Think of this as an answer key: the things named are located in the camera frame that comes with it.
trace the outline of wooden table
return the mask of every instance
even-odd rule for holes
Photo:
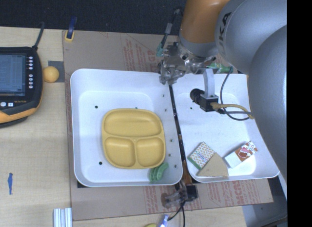
[[[0,46],[32,46],[39,29],[0,27]],[[45,29],[42,66],[63,61],[62,30]],[[8,177],[13,174],[12,195]],[[40,108],[22,123],[0,128],[0,226],[52,227],[53,209],[71,207],[64,83],[45,83]],[[74,227],[144,227],[161,214],[74,221]],[[186,226],[245,227],[242,207],[186,211]],[[182,213],[168,227],[183,226]]]

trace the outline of yellow plate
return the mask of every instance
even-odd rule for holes
[[[149,110],[125,108],[106,113],[102,144],[106,159],[118,168],[153,168],[166,155],[162,122]]]

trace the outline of cardboard sheet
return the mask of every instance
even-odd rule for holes
[[[83,187],[74,174],[70,77],[80,68],[154,72],[160,58],[156,48],[162,35],[76,31],[72,42],[63,40],[66,111],[69,144],[70,187],[73,220],[174,212],[164,208],[163,193],[174,186]],[[176,40],[167,39],[168,44]],[[270,203],[273,197],[267,179],[196,184],[199,198],[185,206],[198,210]]]

